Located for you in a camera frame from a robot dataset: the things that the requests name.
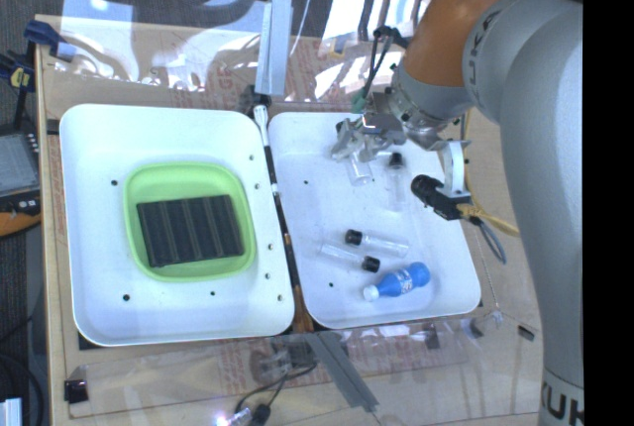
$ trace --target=bottle cap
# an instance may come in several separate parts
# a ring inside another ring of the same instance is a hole
[[[361,264],[361,268],[370,272],[377,272],[380,267],[380,260],[374,257],[366,256],[364,262]]]
[[[404,166],[403,155],[400,153],[393,153],[389,157],[389,168],[399,168]]]
[[[375,285],[368,285],[364,288],[364,298],[366,301],[374,301],[378,299],[378,289]]]
[[[348,232],[346,232],[346,243],[348,243],[349,245],[358,246],[361,244],[363,236],[364,235],[360,231],[349,229]]]

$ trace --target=black cap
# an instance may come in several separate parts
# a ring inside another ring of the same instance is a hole
[[[366,271],[370,272],[377,272],[379,267],[380,260],[370,256],[366,256],[364,258],[364,263],[361,264],[361,269],[365,269]]]
[[[397,167],[403,167],[404,162],[403,162],[403,155],[400,153],[393,153],[391,154],[391,156],[389,157],[389,164],[387,165],[388,167],[391,168],[397,168]]]
[[[356,231],[355,229],[349,229],[348,232],[346,233],[346,243],[348,243],[349,245],[360,245],[362,238],[363,238],[363,234],[360,231]]]

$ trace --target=yellow cable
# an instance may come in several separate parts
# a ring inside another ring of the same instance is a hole
[[[471,117],[472,117],[472,109],[469,109],[465,116],[465,134],[463,135],[463,140],[465,141],[467,140],[467,135],[469,133],[469,124],[471,122]],[[474,205],[459,204],[458,209],[465,216],[476,216],[478,218],[483,218],[484,220],[490,222],[490,224],[493,227],[502,231],[504,234],[518,238],[519,229],[517,229],[517,227],[506,222],[505,220],[502,220],[501,218],[488,214],[488,212],[480,204],[479,200],[477,200],[477,197],[476,197],[476,194],[474,193],[474,189],[472,187],[471,179],[469,176],[469,167],[467,166],[467,151],[463,151],[463,156],[465,158],[465,186],[467,187],[467,190],[472,195],[472,202],[474,203]]]

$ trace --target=robotic arm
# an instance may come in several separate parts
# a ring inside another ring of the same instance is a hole
[[[432,0],[365,114],[392,115],[426,150],[472,107],[499,125],[544,330],[541,426],[584,422],[581,56],[582,0]]]

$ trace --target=green bowl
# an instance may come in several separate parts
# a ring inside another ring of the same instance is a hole
[[[151,267],[137,204],[215,195],[231,197],[244,252],[238,256]],[[124,185],[124,219],[132,257],[141,270],[163,281],[196,281],[245,270],[256,256],[256,234],[242,182],[225,167],[199,161],[151,163],[135,169]]]

